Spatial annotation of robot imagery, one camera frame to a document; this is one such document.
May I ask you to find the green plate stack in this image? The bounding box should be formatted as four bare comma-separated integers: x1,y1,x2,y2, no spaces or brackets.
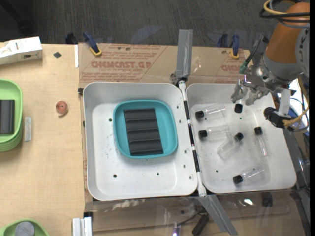
0,78,24,153

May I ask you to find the blue plate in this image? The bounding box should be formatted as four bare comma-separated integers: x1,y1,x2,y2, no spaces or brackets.
113,99,179,160

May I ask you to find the black cylinder on white bracket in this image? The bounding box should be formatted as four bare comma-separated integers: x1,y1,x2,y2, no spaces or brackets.
263,87,292,129

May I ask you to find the grey round disc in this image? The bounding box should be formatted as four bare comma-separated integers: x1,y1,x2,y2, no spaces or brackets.
14,221,36,236

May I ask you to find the thin black and white rod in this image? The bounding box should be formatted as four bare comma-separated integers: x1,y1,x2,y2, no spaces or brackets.
178,80,207,197

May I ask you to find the white carton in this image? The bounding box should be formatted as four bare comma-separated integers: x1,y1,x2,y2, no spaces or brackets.
0,36,43,66

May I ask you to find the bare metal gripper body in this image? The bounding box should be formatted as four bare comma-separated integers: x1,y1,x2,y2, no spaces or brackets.
242,65,278,95

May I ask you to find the brown cardboard board red print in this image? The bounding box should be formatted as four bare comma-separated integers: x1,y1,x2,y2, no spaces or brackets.
78,42,297,232

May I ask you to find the white plastic tray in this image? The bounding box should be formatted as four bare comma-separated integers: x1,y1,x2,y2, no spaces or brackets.
82,82,199,202
185,83,297,195

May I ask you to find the black ribbed rack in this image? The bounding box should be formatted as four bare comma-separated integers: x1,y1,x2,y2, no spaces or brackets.
123,108,164,156
0,99,16,135

